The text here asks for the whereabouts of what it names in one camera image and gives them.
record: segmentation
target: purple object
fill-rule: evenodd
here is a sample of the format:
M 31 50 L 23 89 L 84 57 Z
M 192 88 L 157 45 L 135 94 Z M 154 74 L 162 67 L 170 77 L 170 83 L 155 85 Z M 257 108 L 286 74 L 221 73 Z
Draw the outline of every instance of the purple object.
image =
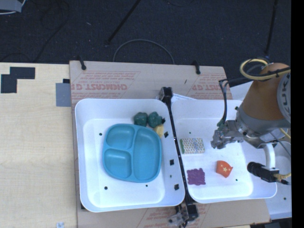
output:
M 205 185 L 205 172 L 202 168 L 193 169 L 193 170 L 187 170 L 188 174 L 188 184 L 192 185 Z

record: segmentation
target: cardboard sheet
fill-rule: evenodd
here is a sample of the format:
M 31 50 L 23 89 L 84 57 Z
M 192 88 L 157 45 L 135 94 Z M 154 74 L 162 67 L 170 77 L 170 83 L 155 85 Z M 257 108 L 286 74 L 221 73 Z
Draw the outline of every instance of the cardboard sheet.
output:
M 92 213 L 82 209 L 79 195 L 79 169 L 75 128 L 75 105 L 84 98 L 154 99 L 162 87 L 195 99 L 223 99 L 218 81 L 226 78 L 219 66 L 156 65 L 70 61 L 71 102 L 74 132 L 77 217 L 79 228 L 169 228 L 174 207 L 131 209 Z M 228 88 L 227 99 L 232 99 Z M 188 228 L 216 228 L 270 221 L 265 200 L 197 204 L 199 217 Z

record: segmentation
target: orange object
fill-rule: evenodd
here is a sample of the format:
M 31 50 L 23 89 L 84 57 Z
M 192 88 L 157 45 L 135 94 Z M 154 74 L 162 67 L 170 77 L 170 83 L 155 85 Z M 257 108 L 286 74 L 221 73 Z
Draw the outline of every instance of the orange object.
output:
M 217 171 L 216 173 L 223 175 L 225 178 L 227 178 L 231 171 L 232 171 L 232 166 L 230 166 L 227 162 L 225 161 L 218 161 L 217 163 Z

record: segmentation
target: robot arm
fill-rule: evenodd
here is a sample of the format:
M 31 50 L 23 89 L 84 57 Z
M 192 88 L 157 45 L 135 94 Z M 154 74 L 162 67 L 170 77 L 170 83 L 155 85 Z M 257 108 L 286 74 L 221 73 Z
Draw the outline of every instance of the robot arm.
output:
M 264 64 L 260 76 L 251 77 L 254 81 L 244 101 L 236 109 L 235 120 L 226 121 L 223 117 L 218 123 L 211 146 L 222 149 L 228 143 L 246 141 L 257 149 L 263 148 L 266 165 L 251 162 L 247 170 L 265 181 L 274 182 L 278 181 L 279 175 L 274 161 L 274 133 L 291 128 L 291 74 L 289 66 L 285 64 Z

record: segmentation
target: green object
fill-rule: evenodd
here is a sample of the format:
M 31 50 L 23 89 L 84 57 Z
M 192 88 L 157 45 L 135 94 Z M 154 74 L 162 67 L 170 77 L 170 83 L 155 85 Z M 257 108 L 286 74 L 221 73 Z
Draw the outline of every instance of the green object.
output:
M 148 114 L 145 112 L 139 112 L 134 116 L 134 124 L 140 126 L 146 126 L 148 121 Z
M 151 128 L 154 128 L 158 125 L 161 125 L 162 124 L 162 117 L 159 116 L 157 112 L 152 112 L 148 116 L 148 124 Z
M 218 131 L 222 131 L 223 128 L 224 128 L 224 126 L 225 126 L 224 120 L 221 119 L 221 120 L 218 122 L 217 126 L 218 126 Z

